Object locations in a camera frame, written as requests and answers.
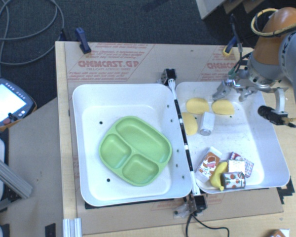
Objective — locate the orange and white carton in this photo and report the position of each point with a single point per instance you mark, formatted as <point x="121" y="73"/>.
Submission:
<point x="207" y="164"/>

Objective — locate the brown cardboard board red print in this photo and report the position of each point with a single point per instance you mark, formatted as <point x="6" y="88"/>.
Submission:
<point x="128" y="65"/>

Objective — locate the thin black and white rod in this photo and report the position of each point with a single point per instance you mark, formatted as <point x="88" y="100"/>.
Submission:
<point x="183" y="130"/>

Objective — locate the yellow banana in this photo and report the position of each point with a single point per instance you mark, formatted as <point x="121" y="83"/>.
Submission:
<point x="218" y="175"/>

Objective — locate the strawberry print can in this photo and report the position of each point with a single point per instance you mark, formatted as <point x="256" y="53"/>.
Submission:
<point x="234" y="181"/>

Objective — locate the orange and white box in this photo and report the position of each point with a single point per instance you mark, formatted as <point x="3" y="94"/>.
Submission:
<point x="280" y="233"/>

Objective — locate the yellow potato chip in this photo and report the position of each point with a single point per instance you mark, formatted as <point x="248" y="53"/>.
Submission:
<point x="223" y="107"/>
<point x="197" y="105"/>
<point x="190" y="124"/>

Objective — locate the red and white packet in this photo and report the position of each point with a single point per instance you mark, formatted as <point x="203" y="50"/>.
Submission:
<point x="248" y="168"/>

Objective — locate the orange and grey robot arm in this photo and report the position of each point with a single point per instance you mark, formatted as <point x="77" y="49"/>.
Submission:
<point x="269" y="46"/>

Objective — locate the green divided plate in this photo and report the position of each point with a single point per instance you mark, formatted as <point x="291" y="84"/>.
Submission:
<point x="138" y="142"/>

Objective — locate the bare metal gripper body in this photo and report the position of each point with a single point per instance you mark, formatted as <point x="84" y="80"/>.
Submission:
<point x="257" y="81"/>

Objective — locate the white can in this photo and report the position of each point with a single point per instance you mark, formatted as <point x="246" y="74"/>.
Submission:
<point x="207" y="122"/>

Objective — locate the white plastic tray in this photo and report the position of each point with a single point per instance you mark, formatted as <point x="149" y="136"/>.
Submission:
<point x="93" y="137"/>
<point x="249" y="144"/>

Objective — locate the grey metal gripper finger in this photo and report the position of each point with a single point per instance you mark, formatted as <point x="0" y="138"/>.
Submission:
<point x="244" y="94"/>
<point x="221" y="90"/>

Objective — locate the black cylinder on white bracket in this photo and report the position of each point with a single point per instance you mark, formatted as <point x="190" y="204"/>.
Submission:
<point x="270" y="113"/>

